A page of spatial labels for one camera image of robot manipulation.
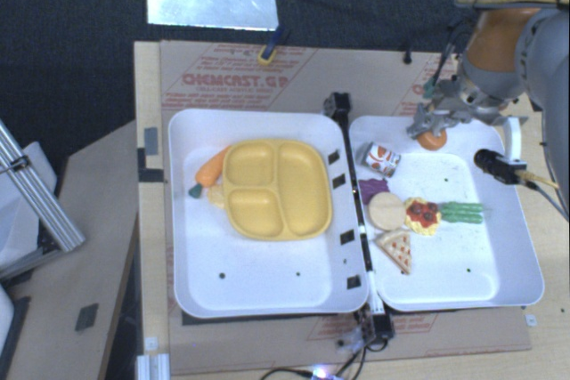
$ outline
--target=orange carrot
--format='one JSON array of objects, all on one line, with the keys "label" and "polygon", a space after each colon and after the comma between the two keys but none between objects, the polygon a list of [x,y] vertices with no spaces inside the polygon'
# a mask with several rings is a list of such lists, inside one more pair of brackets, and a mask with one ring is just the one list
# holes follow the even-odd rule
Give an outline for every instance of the orange carrot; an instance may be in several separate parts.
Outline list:
[{"label": "orange carrot", "polygon": [[230,146],[215,154],[208,162],[200,167],[194,178],[202,187],[211,187],[220,177],[224,168],[224,157]]}]

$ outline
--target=cardboard sheet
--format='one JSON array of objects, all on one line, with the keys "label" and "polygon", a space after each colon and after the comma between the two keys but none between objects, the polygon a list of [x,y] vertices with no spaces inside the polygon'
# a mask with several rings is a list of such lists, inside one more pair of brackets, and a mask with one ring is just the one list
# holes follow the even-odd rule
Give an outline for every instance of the cardboard sheet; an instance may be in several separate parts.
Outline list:
[{"label": "cardboard sheet", "polygon": [[[160,45],[162,129],[180,109],[200,107],[320,112],[332,92],[349,92],[350,118],[411,116],[439,55],[279,48],[272,66],[257,64],[260,46],[164,42]],[[442,77],[450,77],[448,61]],[[167,136],[163,136],[167,151]],[[168,154],[164,154],[165,174]],[[275,319],[196,320],[184,317],[173,294],[170,189],[165,186],[168,322],[171,372],[214,371],[340,363],[337,340],[354,325],[352,314]],[[531,348],[523,312],[498,308],[406,313],[394,317],[395,338],[369,360],[392,360]]]}]

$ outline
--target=yellow plate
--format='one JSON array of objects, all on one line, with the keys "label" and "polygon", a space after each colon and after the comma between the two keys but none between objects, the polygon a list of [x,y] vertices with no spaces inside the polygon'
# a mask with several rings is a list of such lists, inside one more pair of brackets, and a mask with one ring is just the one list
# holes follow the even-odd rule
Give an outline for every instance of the yellow plate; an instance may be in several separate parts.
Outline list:
[{"label": "yellow plate", "polygon": [[224,204],[233,228],[254,239],[312,238],[332,217],[327,170],[301,141],[234,144],[224,160]]}]

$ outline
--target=white tray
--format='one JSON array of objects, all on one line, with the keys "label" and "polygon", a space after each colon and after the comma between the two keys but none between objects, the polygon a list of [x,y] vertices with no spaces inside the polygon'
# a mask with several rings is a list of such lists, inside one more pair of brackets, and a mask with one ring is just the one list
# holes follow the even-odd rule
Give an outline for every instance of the white tray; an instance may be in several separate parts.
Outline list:
[{"label": "white tray", "polygon": [[480,149],[504,151],[501,137],[478,121],[448,131],[436,152],[422,149],[405,128],[407,117],[359,117],[350,138],[359,180],[381,176],[361,164],[372,141],[402,155],[389,189],[404,201],[479,202],[481,224],[442,221],[435,236],[411,233],[412,272],[403,275],[372,240],[380,231],[366,221],[376,286],[399,311],[528,305],[544,283],[517,191],[484,174],[473,162]]},{"label": "white tray", "polygon": [[[368,282],[345,146],[331,119],[316,114],[187,109],[170,121],[168,138],[175,296],[184,311],[214,318],[350,312],[364,304]],[[323,234],[302,241],[249,239],[206,196],[188,196],[194,175],[206,160],[229,144],[259,138],[303,141],[321,154],[333,207],[331,224]],[[329,165],[328,156],[335,151],[340,159]],[[333,189],[332,180],[342,174],[346,183]]]}]

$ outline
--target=toy pizza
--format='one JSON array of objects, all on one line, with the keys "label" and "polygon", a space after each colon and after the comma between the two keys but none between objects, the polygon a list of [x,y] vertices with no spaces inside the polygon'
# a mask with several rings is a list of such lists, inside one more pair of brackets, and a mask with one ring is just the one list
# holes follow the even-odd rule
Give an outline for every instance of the toy pizza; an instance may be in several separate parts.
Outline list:
[{"label": "toy pizza", "polygon": [[404,229],[388,231],[375,239],[380,247],[404,273],[411,272],[410,232]]}]

